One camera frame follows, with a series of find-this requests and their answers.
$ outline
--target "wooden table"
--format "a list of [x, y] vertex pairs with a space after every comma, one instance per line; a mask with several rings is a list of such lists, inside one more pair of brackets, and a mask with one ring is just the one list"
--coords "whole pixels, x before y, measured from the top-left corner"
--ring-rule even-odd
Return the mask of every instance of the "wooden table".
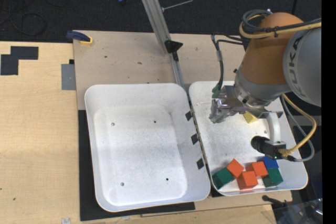
[[[138, 48], [151, 44], [152, 57], [127, 59], [139, 72], [154, 61], [158, 45], [152, 33], [114, 33], [83, 31], [93, 36], [109, 49], [115, 44], [127, 46], [133, 40]], [[172, 34], [172, 39], [184, 43], [179, 50], [182, 74], [186, 85], [197, 80], [217, 80], [219, 64], [209, 36]], [[78, 110], [82, 106], [82, 93], [96, 71], [85, 59], [89, 47], [82, 47], [80, 54], [77, 41], [71, 43], [42, 42], [0, 42], [0, 54], [9, 55], [11, 46], [38, 47], [37, 60], [19, 60], [18, 75], [0, 76], [0, 219], [2, 223], [115, 223], [127, 219], [127, 223], [269, 223], [274, 216], [269, 202], [262, 200], [263, 194], [218, 197], [211, 195], [195, 202], [195, 210], [179, 213], [134, 215], [100, 220], [80, 221], [79, 206], [79, 152], [78, 152]], [[109, 49], [102, 54], [102, 60], [114, 63], [111, 70], [119, 76], [110, 76], [109, 83], [132, 83], [122, 55]], [[226, 80], [232, 80], [232, 70], [244, 55], [243, 47], [222, 44], [226, 63]], [[61, 65], [75, 58], [75, 90], [62, 90]], [[169, 70], [168, 62], [160, 70]], [[134, 76], [136, 83], [144, 80], [152, 83], [170, 82], [173, 77], [167, 71], [158, 76], [142, 79]], [[289, 190], [273, 191], [272, 198], [291, 201]]]

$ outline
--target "empty white tray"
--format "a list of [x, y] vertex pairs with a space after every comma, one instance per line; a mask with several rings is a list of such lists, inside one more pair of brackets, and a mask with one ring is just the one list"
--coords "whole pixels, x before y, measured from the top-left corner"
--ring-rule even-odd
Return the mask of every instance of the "empty white tray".
[[206, 198], [210, 181], [185, 90], [91, 86], [85, 94], [98, 204], [116, 212]]
[[[198, 81], [191, 84], [189, 88], [199, 135], [211, 175], [225, 168], [233, 158], [244, 167], [259, 160], [264, 154], [253, 149], [250, 141], [256, 135], [269, 138], [269, 128], [266, 119], [247, 123], [243, 115], [236, 114], [226, 118], [221, 123], [214, 124], [210, 121], [212, 88], [217, 83], [217, 81]], [[224, 81], [223, 84], [233, 85], [233, 83], [233, 81]], [[283, 111], [279, 99], [272, 102], [266, 109], [269, 111]], [[296, 142], [285, 114], [279, 118], [279, 124], [281, 140], [287, 143], [287, 148], [294, 147]], [[292, 156], [301, 158], [299, 151], [293, 152]], [[218, 189], [218, 192], [225, 196], [233, 196], [263, 191], [303, 189], [306, 186], [308, 175], [303, 162], [290, 162], [284, 159], [277, 160], [277, 162], [283, 178], [283, 182], [278, 186], [266, 188], [262, 179], [259, 178], [257, 186], [240, 190], [237, 180], [233, 180]]]

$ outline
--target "orange block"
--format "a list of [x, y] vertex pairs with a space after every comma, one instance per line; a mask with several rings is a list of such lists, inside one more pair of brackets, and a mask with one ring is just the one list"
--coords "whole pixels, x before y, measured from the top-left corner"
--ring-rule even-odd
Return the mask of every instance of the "orange block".
[[237, 178], [239, 189], [253, 188], [258, 185], [256, 173], [254, 171], [244, 171]]
[[261, 176], [261, 177], [268, 175], [264, 162], [251, 163], [250, 165], [246, 167], [246, 171], [254, 171], [256, 173], [256, 176]]
[[241, 165], [236, 159], [233, 159], [227, 166], [226, 168], [230, 171], [230, 173], [234, 177], [240, 176], [242, 171], [244, 170], [243, 165]]

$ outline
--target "yellow cable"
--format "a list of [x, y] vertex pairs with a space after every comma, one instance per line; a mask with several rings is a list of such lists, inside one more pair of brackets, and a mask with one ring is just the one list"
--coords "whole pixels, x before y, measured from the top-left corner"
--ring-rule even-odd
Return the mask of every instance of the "yellow cable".
[[[297, 32], [297, 31], [301, 31], [301, 30], [319, 28], [321, 26], [322, 26], [322, 22], [318, 22], [318, 23], [311, 24], [311, 25], [299, 26], [299, 27], [284, 29], [284, 30], [278, 30], [278, 31], [276, 31], [276, 34], [279, 35], [279, 34], [283, 34], [283, 33]], [[265, 38], [265, 37], [274, 36], [274, 34], [275, 34], [274, 31], [269, 32], [269, 33], [264, 32], [262, 34], [248, 34], [248, 33], [244, 32], [244, 30], [243, 30], [243, 22], [240, 23], [239, 32], [243, 37], [250, 38], [250, 39]]]
[[300, 143], [298, 143], [295, 147], [291, 148], [291, 149], [285, 149], [285, 148], [281, 148], [278, 150], [279, 153], [281, 153], [281, 155], [283, 157], [287, 157], [289, 154], [292, 154], [295, 150], [298, 150], [301, 146], [303, 146], [314, 134], [314, 132], [316, 131], [316, 120], [309, 114], [307, 114], [305, 111], [301, 110], [299, 107], [297, 107], [284, 93], [282, 94], [283, 98], [286, 100], [287, 103], [289, 103], [294, 109], [296, 109], [298, 112], [300, 112], [303, 116], [305, 116], [306, 118], [308, 118], [313, 126], [310, 130], [310, 132], [308, 133], [308, 135], [302, 139], [302, 141]]

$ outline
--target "black bracket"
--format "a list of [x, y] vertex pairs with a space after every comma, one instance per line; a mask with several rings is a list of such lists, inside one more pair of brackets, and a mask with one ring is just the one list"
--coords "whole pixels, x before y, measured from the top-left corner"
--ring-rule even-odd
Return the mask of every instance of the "black bracket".
[[183, 43], [172, 40], [166, 40], [164, 44], [166, 46], [167, 52], [169, 54], [173, 54], [174, 60], [178, 61], [179, 57], [177, 56], [177, 51], [182, 47]]

